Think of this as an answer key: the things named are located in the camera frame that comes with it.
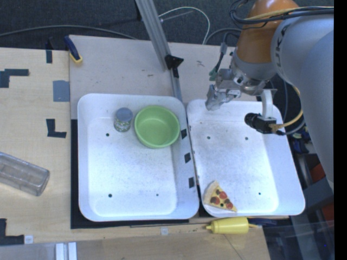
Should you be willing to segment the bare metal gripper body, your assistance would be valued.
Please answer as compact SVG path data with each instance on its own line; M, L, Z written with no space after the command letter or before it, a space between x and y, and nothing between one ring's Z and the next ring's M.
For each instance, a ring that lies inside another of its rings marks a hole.
M226 95L260 95L267 80L248 77L245 73L233 69L220 69L215 78L215 91Z

